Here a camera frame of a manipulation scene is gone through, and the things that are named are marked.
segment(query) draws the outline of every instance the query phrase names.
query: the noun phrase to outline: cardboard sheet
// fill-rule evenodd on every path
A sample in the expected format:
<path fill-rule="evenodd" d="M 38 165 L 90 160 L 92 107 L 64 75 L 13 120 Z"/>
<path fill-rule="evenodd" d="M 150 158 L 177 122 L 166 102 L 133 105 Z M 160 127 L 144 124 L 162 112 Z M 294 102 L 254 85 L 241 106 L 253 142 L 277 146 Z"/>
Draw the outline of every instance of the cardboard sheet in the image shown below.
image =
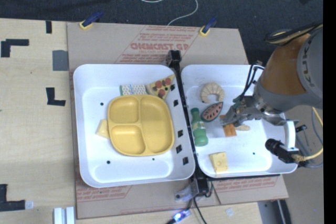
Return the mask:
<path fill-rule="evenodd" d="M 181 51 L 181 68 L 190 64 L 248 64 L 237 29 L 214 28 L 206 37 L 199 35 L 199 30 L 97 23 L 82 30 L 78 23 L 67 23 L 78 219 L 185 208 L 186 204 L 175 201 L 174 193 L 186 187 L 188 180 L 110 188 L 92 188 L 82 181 L 72 75 L 87 63 L 164 63 L 169 50 Z M 215 194 L 202 198 L 199 206 L 288 197 L 282 176 L 221 180 L 214 182 L 214 187 Z"/>

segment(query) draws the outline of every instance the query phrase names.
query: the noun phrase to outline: green bottle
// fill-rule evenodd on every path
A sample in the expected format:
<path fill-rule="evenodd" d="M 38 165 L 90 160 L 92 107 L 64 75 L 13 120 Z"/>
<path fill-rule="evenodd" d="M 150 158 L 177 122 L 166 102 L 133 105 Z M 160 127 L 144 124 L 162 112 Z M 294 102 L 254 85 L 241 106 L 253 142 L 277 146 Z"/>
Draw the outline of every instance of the green bottle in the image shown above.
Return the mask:
<path fill-rule="evenodd" d="M 199 115 L 199 109 L 191 109 L 191 114 L 193 117 L 191 121 L 191 129 L 194 135 L 195 146 L 205 146 L 209 141 L 206 136 L 205 124 Z"/>

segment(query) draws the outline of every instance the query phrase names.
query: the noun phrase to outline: blue clamp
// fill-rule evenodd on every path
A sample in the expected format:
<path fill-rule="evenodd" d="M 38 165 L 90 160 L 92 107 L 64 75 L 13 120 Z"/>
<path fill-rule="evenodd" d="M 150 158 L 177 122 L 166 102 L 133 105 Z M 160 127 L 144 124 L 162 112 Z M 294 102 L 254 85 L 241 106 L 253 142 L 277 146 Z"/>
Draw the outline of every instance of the blue clamp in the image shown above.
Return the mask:
<path fill-rule="evenodd" d="M 203 26 L 200 31 L 199 31 L 199 34 L 202 36 L 202 37 L 205 37 L 207 36 L 207 34 L 209 34 L 209 31 L 210 31 L 210 27 L 214 27 L 215 25 L 217 24 L 217 17 L 214 16 L 210 19 L 210 21 L 205 25 Z"/>
<path fill-rule="evenodd" d="M 97 22 L 102 16 L 104 12 L 96 12 L 92 14 L 89 18 L 79 23 L 79 26 L 83 30 L 87 30 L 92 26 L 92 23 Z"/>

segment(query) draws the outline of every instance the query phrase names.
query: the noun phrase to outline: yellow bowl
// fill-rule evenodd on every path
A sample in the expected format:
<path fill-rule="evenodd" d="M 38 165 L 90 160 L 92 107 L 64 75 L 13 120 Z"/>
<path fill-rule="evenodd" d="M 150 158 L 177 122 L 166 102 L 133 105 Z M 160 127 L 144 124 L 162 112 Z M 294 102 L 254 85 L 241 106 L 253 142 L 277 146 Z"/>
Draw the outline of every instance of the yellow bowl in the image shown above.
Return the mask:
<path fill-rule="evenodd" d="M 108 108 L 114 148 L 130 156 L 163 154 L 174 144 L 174 128 L 165 101 L 154 95 L 123 95 Z"/>

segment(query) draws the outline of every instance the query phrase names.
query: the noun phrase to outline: toy pizza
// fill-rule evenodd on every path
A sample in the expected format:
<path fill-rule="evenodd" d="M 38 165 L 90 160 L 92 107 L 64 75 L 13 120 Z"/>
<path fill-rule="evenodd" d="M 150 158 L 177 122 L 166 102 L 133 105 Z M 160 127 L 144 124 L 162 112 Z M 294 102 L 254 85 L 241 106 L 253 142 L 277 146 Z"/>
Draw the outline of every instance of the toy pizza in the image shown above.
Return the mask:
<path fill-rule="evenodd" d="M 169 89 L 172 85 L 173 79 L 175 75 L 170 75 L 166 78 L 157 80 L 151 84 L 146 85 L 146 91 L 148 94 L 156 95 L 157 97 L 162 98 L 163 100 L 166 98 Z"/>

